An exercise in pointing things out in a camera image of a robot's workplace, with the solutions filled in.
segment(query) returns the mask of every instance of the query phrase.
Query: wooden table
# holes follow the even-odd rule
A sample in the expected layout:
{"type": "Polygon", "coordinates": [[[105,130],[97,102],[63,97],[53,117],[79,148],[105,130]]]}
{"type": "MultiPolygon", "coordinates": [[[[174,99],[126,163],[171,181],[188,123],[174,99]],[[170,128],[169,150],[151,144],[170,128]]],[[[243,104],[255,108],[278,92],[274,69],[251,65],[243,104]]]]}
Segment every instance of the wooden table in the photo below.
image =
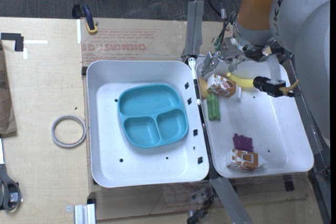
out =
{"type": "MultiPolygon", "coordinates": [[[[3,41],[18,129],[15,135],[3,138],[5,162],[10,177],[20,184],[24,202],[14,214],[0,211],[0,223],[73,223],[73,213],[67,212],[67,208],[85,205],[89,194],[87,145],[82,143],[72,149],[58,147],[51,139],[50,128],[61,115],[74,114],[85,119],[77,21],[0,18],[0,25],[2,33],[20,33],[25,40],[47,40],[47,44],[25,44],[28,59],[23,58],[22,52],[14,51],[13,41],[3,41]]],[[[203,40],[211,38],[220,28],[219,23],[205,23],[203,40]]],[[[59,139],[68,143],[81,134],[80,126],[72,121],[60,123],[56,131],[59,139]]],[[[256,204],[248,195],[243,197],[255,223],[322,223],[307,177],[298,180],[302,198],[256,204]]],[[[269,195],[277,195],[276,190],[269,195]]],[[[186,218],[187,214],[182,212],[100,222],[186,223],[186,218]]],[[[210,211],[207,221],[230,223],[221,208],[210,211]]]]}

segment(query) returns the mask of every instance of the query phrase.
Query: white plastic tray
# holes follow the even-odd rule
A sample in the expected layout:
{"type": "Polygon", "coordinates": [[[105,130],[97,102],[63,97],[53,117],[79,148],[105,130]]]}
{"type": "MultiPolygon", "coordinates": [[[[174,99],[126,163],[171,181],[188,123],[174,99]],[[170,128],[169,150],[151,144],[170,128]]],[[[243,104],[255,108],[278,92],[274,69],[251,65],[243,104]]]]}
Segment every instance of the white plastic tray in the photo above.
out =
{"type": "MultiPolygon", "coordinates": [[[[197,73],[203,63],[197,66],[197,73]]],[[[228,65],[220,62],[217,68],[205,75],[226,75],[228,65]]],[[[281,78],[290,85],[285,69],[281,78]]],[[[232,72],[242,78],[263,76],[270,78],[266,62],[243,62],[232,72]]],[[[219,97],[220,121],[209,121],[206,100],[205,114],[212,158],[217,172],[227,178],[298,173],[310,170],[313,154],[294,98],[273,98],[255,88],[242,89],[241,99],[219,97]],[[233,136],[237,133],[253,139],[254,152],[267,161],[254,171],[226,167],[225,154],[234,148],[233,136]]]]}
{"type": "Polygon", "coordinates": [[[193,77],[186,64],[179,61],[96,61],[87,70],[87,85],[91,169],[100,186],[194,182],[206,177],[209,162],[204,133],[193,77]],[[177,90],[186,108],[188,133],[169,145],[138,148],[123,134],[118,97],[126,89],[152,83],[167,83],[177,90]]]}

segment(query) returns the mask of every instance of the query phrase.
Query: brown paper bag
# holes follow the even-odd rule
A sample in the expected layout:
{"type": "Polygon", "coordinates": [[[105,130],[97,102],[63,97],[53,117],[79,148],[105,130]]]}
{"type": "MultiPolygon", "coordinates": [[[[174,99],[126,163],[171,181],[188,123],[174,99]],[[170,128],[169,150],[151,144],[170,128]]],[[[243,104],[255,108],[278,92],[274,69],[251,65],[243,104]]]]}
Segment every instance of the brown paper bag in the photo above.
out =
{"type": "Polygon", "coordinates": [[[0,41],[0,134],[16,131],[14,109],[6,74],[5,52],[0,41]]]}

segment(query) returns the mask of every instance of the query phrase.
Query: blue divided plate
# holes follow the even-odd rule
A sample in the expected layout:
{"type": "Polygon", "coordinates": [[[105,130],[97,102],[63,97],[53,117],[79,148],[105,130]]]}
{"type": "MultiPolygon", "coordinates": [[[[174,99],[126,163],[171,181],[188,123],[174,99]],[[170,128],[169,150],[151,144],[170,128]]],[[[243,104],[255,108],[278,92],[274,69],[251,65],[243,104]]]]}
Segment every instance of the blue divided plate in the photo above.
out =
{"type": "Polygon", "coordinates": [[[125,90],[118,99],[118,114],[127,139],[137,147],[174,143],[188,132],[183,102],[168,84],[147,84],[125,90]]]}

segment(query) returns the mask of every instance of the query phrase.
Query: scissors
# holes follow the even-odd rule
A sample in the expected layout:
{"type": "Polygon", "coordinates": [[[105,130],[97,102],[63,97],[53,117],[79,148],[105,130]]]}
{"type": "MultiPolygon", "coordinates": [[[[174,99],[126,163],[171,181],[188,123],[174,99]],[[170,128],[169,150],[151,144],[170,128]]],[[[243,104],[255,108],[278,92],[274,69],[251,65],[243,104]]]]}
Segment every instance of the scissors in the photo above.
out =
{"type": "Polygon", "coordinates": [[[6,171],[2,139],[0,137],[0,207],[6,211],[12,211],[21,203],[21,191],[19,185],[13,181],[6,171]]]}

